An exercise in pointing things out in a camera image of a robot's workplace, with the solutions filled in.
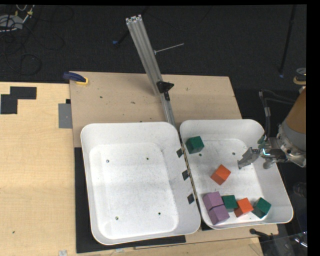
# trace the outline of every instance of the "purple cube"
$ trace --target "purple cube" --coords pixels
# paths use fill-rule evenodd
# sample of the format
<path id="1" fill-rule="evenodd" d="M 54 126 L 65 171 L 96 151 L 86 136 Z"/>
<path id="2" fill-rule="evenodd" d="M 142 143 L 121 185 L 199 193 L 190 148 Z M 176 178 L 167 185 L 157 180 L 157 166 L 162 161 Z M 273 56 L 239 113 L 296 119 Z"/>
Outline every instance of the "purple cube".
<path id="1" fill-rule="evenodd" d="M 210 211 L 213 207 L 224 204 L 224 201 L 218 191 L 208 193 L 202 199 L 207 211 Z"/>
<path id="2" fill-rule="evenodd" d="M 219 205 L 213 207 L 209 212 L 210 220 L 212 221 L 213 225 L 216 225 L 219 222 L 225 221 L 230 218 L 230 215 L 227 211 L 225 205 Z"/>

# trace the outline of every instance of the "white tray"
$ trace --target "white tray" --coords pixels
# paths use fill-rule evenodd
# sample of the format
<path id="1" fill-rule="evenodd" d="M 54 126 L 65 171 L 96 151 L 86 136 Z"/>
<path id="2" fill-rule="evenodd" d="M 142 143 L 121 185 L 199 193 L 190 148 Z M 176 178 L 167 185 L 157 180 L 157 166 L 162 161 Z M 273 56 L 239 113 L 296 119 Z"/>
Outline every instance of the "white tray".
<path id="1" fill-rule="evenodd" d="M 270 169 L 264 169 L 263 158 L 254 163 L 238 168 L 237 160 L 249 147 L 258 148 L 257 140 L 262 136 L 262 126 L 249 119 L 237 120 L 187 120 L 180 126 L 180 134 L 184 143 L 186 157 L 198 197 L 201 216 L 212 229 L 226 229 L 259 224 L 287 223 L 293 217 L 293 209 L 286 188 L 276 164 Z M 204 148 L 199 153 L 189 154 L 186 141 L 200 136 Z M 223 164 L 231 174 L 227 180 L 218 185 L 210 177 Z M 203 196 L 219 191 L 221 196 L 234 195 L 236 200 L 248 198 L 253 204 L 263 197 L 271 204 L 266 216 L 258 218 L 252 212 L 236 217 L 234 212 L 225 222 L 213 225 Z"/>
<path id="2" fill-rule="evenodd" d="M 176 128 L 167 122 L 95 123 L 81 143 L 91 231 L 104 245 L 191 234 L 201 217 Z"/>

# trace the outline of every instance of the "black bracket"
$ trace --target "black bracket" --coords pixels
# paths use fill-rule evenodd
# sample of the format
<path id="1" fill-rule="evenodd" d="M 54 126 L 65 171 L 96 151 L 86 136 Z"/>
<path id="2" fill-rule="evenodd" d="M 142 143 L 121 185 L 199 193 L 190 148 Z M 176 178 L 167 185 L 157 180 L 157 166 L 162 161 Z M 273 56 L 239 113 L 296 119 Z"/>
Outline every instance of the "black bracket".
<path id="1" fill-rule="evenodd" d="M 164 98 L 167 101 L 170 101 L 170 97 L 169 97 L 169 90 L 174 87 L 173 83 L 170 82 L 164 82 L 164 81 L 158 81 L 156 83 L 156 86 L 158 87 L 159 93 L 163 93 L 164 94 Z"/>

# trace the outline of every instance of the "dark green block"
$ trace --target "dark green block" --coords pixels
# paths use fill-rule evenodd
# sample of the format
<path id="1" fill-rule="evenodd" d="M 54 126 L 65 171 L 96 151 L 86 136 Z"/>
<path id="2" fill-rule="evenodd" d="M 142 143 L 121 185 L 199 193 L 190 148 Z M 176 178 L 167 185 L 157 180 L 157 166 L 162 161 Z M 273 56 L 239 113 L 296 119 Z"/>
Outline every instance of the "dark green block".
<path id="1" fill-rule="evenodd" d="M 236 197 L 233 194 L 232 195 L 223 195 L 221 197 L 222 197 L 222 201 L 224 203 L 224 206 L 228 211 L 229 210 L 233 211 L 235 208 L 238 208 Z"/>
<path id="2" fill-rule="evenodd" d="M 185 145 L 189 154 L 198 153 L 205 147 L 200 136 L 189 138 Z"/>
<path id="3" fill-rule="evenodd" d="M 262 197 L 260 197 L 254 204 L 253 204 L 253 211 L 256 216 L 258 216 L 260 219 L 262 219 L 264 216 L 267 215 L 271 208 L 271 203 L 264 200 Z"/>

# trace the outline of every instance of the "cube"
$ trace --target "cube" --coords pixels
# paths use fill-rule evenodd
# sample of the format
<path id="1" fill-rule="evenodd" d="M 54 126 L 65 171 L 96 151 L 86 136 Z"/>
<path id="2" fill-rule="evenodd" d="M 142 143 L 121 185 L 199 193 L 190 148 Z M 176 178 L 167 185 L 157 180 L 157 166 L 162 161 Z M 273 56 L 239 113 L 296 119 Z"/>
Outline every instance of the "cube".
<path id="1" fill-rule="evenodd" d="M 222 201 L 228 212 L 233 212 L 238 207 L 236 197 L 233 194 L 223 195 Z"/>
<path id="2" fill-rule="evenodd" d="M 215 172 L 211 175 L 211 179 L 221 185 L 227 180 L 230 174 L 231 171 L 227 169 L 223 164 L 220 164 L 218 169 L 216 169 Z"/>
<path id="3" fill-rule="evenodd" d="M 216 225 L 222 221 L 225 221 L 230 218 L 230 215 L 224 204 L 213 207 L 209 212 L 210 220 L 213 225 Z"/>
<path id="4" fill-rule="evenodd" d="M 267 215 L 271 208 L 271 203 L 260 197 L 254 204 L 253 204 L 253 211 L 252 213 L 262 219 L 264 216 Z"/>
<path id="5" fill-rule="evenodd" d="M 188 149 L 189 154 L 198 153 L 205 147 L 200 136 L 189 138 L 186 141 L 185 145 Z"/>
<path id="6" fill-rule="evenodd" d="M 254 210 L 247 197 L 236 201 L 236 203 L 238 207 L 234 210 L 234 214 L 237 218 Z"/>
<path id="7" fill-rule="evenodd" d="M 213 207 L 221 206 L 224 204 L 218 191 L 208 193 L 202 199 L 207 211 L 210 211 Z"/>

